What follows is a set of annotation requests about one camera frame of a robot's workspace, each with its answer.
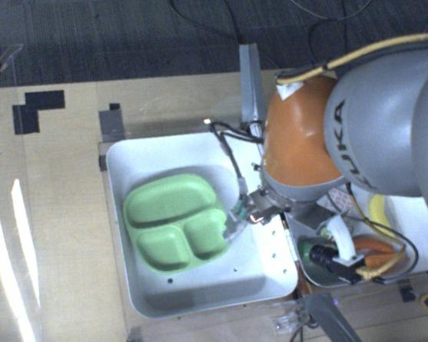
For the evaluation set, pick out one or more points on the orange sausage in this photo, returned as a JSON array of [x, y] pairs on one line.
[[378, 261]]

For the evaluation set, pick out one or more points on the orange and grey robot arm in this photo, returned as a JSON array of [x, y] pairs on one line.
[[371, 127]]

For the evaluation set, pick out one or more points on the white packet with red print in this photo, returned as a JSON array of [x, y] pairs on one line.
[[340, 200]]

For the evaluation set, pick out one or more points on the white plastic tray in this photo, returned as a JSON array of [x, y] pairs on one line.
[[419, 234], [198, 292]]

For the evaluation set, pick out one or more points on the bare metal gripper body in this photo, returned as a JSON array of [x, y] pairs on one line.
[[264, 206]]

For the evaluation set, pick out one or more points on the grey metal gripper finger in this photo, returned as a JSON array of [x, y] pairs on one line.
[[237, 231], [231, 219]]

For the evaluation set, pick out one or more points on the green divided plate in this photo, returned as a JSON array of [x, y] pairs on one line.
[[168, 210]]

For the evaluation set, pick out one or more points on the yellow banana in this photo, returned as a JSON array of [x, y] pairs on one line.
[[378, 210]]

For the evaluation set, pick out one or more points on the black cylinder on white bracket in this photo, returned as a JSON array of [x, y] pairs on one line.
[[335, 258]]

